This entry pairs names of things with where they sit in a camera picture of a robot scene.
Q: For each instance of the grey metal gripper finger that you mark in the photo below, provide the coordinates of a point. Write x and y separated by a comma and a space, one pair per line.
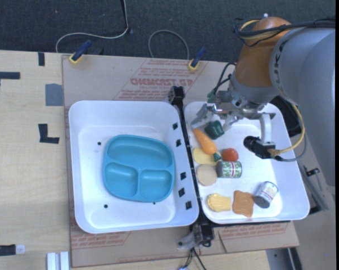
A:
229, 122
202, 116

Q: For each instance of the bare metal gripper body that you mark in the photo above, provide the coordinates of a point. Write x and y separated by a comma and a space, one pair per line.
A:
236, 105

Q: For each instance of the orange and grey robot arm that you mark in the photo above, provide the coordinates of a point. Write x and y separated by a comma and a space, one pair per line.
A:
304, 66

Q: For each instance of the green toy pepper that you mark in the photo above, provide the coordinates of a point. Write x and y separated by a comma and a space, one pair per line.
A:
214, 129

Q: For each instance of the orange toy carrot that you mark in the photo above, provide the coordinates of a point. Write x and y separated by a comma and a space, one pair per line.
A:
205, 143

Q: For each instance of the red toy tomato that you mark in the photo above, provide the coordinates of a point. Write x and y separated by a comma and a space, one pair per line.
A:
230, 154

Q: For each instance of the yellow round toy slice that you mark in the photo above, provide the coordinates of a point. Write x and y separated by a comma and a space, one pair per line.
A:
199, 157

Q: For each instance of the green and white can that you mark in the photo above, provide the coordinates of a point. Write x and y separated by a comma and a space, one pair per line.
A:
230, 169

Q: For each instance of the beige round toy biscuit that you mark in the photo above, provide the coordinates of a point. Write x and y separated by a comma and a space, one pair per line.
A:
206, 175

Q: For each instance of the white plastic tray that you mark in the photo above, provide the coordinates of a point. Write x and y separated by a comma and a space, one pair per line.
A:
270, 176
90, 162

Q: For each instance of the small white can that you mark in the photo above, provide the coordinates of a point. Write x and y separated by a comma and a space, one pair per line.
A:
266, 194

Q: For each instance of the yellow ridged toy food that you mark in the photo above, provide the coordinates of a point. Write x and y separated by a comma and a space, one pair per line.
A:
219, 202

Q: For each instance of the blue divided plate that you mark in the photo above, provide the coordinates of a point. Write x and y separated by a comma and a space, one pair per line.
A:
138, 167

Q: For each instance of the brown toy toast slice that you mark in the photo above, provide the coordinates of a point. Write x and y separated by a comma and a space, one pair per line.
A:
243, 204

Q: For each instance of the brown cardboard board red print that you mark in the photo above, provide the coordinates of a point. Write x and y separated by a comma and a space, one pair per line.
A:
107, 77

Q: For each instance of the black cylinder on white bracket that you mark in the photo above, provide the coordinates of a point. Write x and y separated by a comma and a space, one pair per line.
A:
257, 146

